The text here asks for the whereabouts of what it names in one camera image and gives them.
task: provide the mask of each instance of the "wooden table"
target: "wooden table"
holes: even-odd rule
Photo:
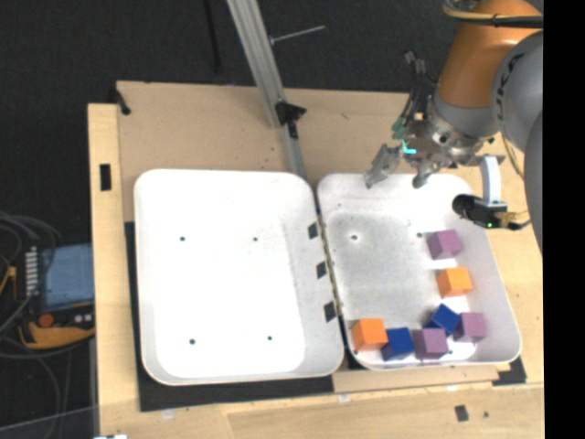
[[[333,394],[141,412],[123,230],[123,223],[133,220],[135,179],[154,167],[284,171],[287,162],[280,129],[268,125],[254,87],[121,81],[117,88],[130,115],[114,104],[88,109],[102,434],[124,433],[131,439],[544,437],[542,256],[531,227],[489,232],[522,334],[526,382],[493,384],[514,374],[518,366],[509,364],[388,372],[343,365],[333,376]],[[286,96],[307,109],[298,130],[313,187],[331,173],[366,172],[380,145],[391,144],[390,126],[407,99],[404,93],[316,90],[286,90]],[[504,154],[501,139],[483,153]],[[414,170],[401,165],[398,172]],[[449,173],[481,196],[478,168]],[[501,174],[509,209],[526,209],[524,186],[510,161],[502,164]],[[455,407],[461,406],[467,421],[457,417]]]

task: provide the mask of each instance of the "empty white tray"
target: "empty white tray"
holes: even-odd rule
[[[290,173],[156,169],[134,187],[144,367],[163,384],[324,376],[344,356],[314,193]]]
[[[420,329],[440,303],[458,313],[483,313],[487,337],[477,344],[450,337],[450,353],[439,360],[421,362],[410,355],[385,361],[379,350],[355,352],[356,360],[368,369],[390,369],[515,359],[520,334],[486,230],[452,210],[452,200],[472,190],[449,174],[433,175],[416,189],[413,177],[391,175],[367,189],[362,175],[333,174],[318,186],[349,347],[354,350],[350,330],[360,318],[382,317],[386,328]],[[426,240],[434,231],[447,229],[457,232],[463,250],[455,258],[435,261]],[[453,266],[467,267],[473,290],[441,299],[436,273]]]

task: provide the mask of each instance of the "blue cube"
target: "blue cube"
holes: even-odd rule
[[[388,343],[381,349],[382,358],[385,361],[390,359],[404,359],[414,352],[414,342],[407,327],[391,328],[386,330]]]
[[[447,336],[451,335],[461,322],[461,316],[452,311],[445,304],[441,304],[432,314],[425,328],[442,328]]]

